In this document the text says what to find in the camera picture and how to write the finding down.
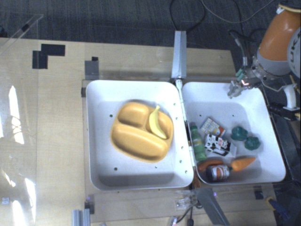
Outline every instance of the wooden table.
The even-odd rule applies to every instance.
[[[32,51],[40,50],[41,44],[65,45],[65,56],[48,56],[48,69],[34,70]],[[143,79],[146,76],[148,80],[161,80],[168,78],[171,73],[173,48],[24,39],[16,42],[0,57],[0,66],[6,67],[4,73],[13,78],[9,82],[20,98],[21,126],[23,130],[32,129],[29,136],[32,141],[28,147],[18,145],[12,149],[8,148],[7,143],[0,144],[0,169],[4,171],[3,165],[11,163],[5,161],[10,153],[20,159],[19,167],[25,165],[29,168],[25,174],[32,178],[36,195],[36,210],[32,210],[36,217],[33,220],[32,216],[32,224],[71,225],[72,210],[84,208],[87,175],[81,87],[85,78],[85,60],[91,60],[92,57],[99,59],[101,79]],[[200,81],[230,81],[235,76],[231,54],[225,50],[188,49],[187,74],[193,76],[191,79],[197,76]],[[3,83],[10,88],[11,84],[2,80],[1,84]],[[35,160],[28,162],[26,159],[29,158]],[[6,167],[4,172],[14,178],[17,169],[9,171]],[[12,196],[12,187],[3,175],[2,173],[0,176],[1,197],[18,199],[20,194]],[[276,225],[273,212],[264,200],[255,200],[252,190],[218,190],[216,189],[217,200],[232,225]],[[266,197],[273,196],[271,186],[264,187],[263,192]],[[132,202],[128,203],[129,207],[123,214],[128,213],[126,210],[131,210]],[[13,225],[13,211],[16,212],[12,202],[0,205],[1,225]],[[195,226],[212,225],[203,209],[194,210],[194,214]],[[169,217],[132,219],[106,224],[165,226],[168,219]]]

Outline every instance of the banana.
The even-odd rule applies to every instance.
[[[167,136],[164,133],[164,131],[161,129],[158,121],[158,111],[160,109],[160,106],[156,106],[156,109],[150,113],[149,121],[150,121],[150,130],[152,131],[153,134],[156,136],[166,139]]]

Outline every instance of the can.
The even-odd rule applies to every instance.
[[[206,175],[209,181],[224,181],[229,177],[230,171],[227,165],[209,166],[206,168]]]

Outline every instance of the clear acrylic panel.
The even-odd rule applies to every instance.
[[[32,51],[39,50],[42,15],[0,11],[0,219],[2,225],[35,225],[38,70]]]

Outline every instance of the plastic bottle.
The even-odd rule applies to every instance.
[[[198,133],[198,127],[195,124],[190,126],[193,152],[197,161],[203,161],[207,158],[205,147],[201,135]]]

